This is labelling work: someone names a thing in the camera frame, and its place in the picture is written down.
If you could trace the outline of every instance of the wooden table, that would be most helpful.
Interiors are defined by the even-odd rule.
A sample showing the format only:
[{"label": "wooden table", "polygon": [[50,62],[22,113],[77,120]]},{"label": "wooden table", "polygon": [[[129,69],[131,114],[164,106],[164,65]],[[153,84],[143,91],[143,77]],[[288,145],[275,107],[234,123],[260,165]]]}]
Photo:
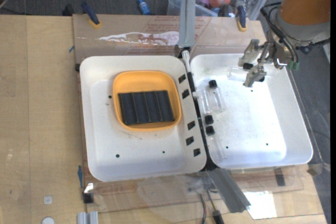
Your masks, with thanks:
[{"label": "wooden table", "polygon": [[[251,25],[262,31],[260,22]],[[73,45],[71,17],[0,16],[0,224],[47,216],[76,223],[86,211],[77,175],[83,154]],[[303,190],[274,194],[293,217],[252,220],[244,211],[224,214],[225,223],[326,223],[312,177],[306,166],[300,170]],[[200,216],[188,216],[195,208]],[[188,219],[202,211],[200,202],[133,209],[102,213],[99,223],[169,223],[165,215],[184,214],[182,223],[192,224],[199,219]]]}]

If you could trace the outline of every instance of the white round object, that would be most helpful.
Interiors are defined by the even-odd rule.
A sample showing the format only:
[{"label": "white round object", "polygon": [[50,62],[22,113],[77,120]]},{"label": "white round object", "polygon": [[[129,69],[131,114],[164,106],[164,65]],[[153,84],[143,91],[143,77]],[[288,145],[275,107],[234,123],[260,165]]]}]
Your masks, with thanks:
[{"label": "white round object", "polygon": [[42,220],[41,224],[55,224],[54,219],[51,217],[46,217]]}]

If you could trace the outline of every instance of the white plastic tray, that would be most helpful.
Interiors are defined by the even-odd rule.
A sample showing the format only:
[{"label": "white plastic tray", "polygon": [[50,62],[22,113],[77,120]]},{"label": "white plastic tray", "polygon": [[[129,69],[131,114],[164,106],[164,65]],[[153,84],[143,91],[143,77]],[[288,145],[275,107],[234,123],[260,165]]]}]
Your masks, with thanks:
[{"label": "white plastic tray", "polygon": [[[117,121],[112,96],[113,78],[130,70],[158,70],[170,75],[180,94],[182,119],[168,130],[129,131]],[[83,118],[92,175],[101,181],[128,180],[201,170],[206,154],[183,63],[172,56],[97,56],[80,65]],[[195,126],[188,129],[190,122]],[[189,145],[186,139],[193,137]]]},{"label": "white plastic tray", "polygon": [[226,103],[226,109],[214,115],[215,135],[207,136],[212,160],[230,169],[307,163],[312,146],[287,71],[265,65],[264,82],[247,88],[245,77],[228,77],[241,56],[198,55],[191,62],[197,90],[215,79]]}]

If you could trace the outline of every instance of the blue bottle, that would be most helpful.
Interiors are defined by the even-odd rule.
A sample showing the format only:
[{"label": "blue bottle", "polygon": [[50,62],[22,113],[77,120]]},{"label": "blue bottle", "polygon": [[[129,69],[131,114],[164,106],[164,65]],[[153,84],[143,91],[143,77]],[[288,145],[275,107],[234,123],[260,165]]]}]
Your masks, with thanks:
[{"label": "blue bottle", "polygon": [[148,5],[147,3],[144,1],[144,0],[137,0],[138,3],[139,3],[139,7],[140,7],[140,10],[141,10],[141,13],[143,15],[151,15],[151,12],[148,8]]}]

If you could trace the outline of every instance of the yellow plastic container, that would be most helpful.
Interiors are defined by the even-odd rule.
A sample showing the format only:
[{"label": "yellow plastic container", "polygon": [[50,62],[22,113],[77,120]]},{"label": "yellow plastic container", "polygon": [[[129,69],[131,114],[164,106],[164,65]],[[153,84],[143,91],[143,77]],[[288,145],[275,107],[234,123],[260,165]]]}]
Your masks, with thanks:
[{"label": "yellow plastic container", "polygon": [[[174,121],[126,125],[122,120],[119,93],[167,91],[174,115]],[[158,131],[169,129],[179,123],[182,117],[179,93],[174,80],[166,73],[152,70],[126,71],[118,74],[112,86],[114,109],[118,122],[132,131]]]}]

